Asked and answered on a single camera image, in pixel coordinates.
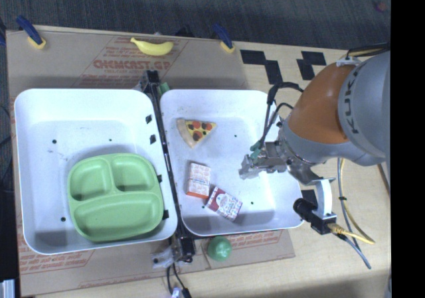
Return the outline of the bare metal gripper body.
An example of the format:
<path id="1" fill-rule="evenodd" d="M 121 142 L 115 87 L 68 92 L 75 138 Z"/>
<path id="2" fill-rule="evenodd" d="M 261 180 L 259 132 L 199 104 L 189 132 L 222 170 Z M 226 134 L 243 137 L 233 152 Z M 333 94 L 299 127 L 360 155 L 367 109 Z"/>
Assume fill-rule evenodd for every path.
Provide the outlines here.
<path id="1" fill-rule="evenodd" d="M 287 171 L 303 185 L 323 179 L 311 169 L 315 163 L 305 161 L 283 143 L 266 142 L 264 152 L 266 156 L 263 160 L 268 170 Z"/>

